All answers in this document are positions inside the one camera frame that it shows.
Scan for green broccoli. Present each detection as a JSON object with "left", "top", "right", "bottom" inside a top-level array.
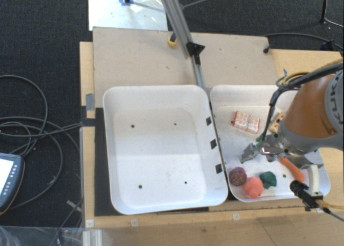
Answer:
[{"left": 259, "top": 171, "right": 278, "bottom": 190}]

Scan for pink toy food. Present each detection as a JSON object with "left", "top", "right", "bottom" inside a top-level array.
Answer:
[{"left": 243, "top": 176, "right": 264, "bottom": 199}]

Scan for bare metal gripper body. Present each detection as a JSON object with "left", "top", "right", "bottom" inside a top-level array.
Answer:
[{"left": 259, "top": 134, "right": 318, "bottom": 167}]

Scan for black cylinder on white bracket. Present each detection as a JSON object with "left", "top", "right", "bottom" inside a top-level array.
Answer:
[{"left": 289, "top": 164, "right": 325, "bottom": 209}]

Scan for orange and white carton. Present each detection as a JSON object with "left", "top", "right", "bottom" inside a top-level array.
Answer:
[{"left": 231, "top": 110, "right": 261, "bottom": 135}]

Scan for orange carrot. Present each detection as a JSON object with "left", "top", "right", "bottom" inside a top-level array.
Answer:
[{"left": 279, "top": 156, "right": 305, "bottom": 183}]

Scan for white plastic tray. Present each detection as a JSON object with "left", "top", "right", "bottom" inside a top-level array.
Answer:
[
  {"left": 209, "top": 84, "right": 331, "bottom": 204},
  {"left": 102, "top": 84, "right": 230, "bottom": 216}
]

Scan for purple grapes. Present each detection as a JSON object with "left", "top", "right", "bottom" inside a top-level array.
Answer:
[{"left": 228, "top": 167, "right": 248, "bottom": 187}]

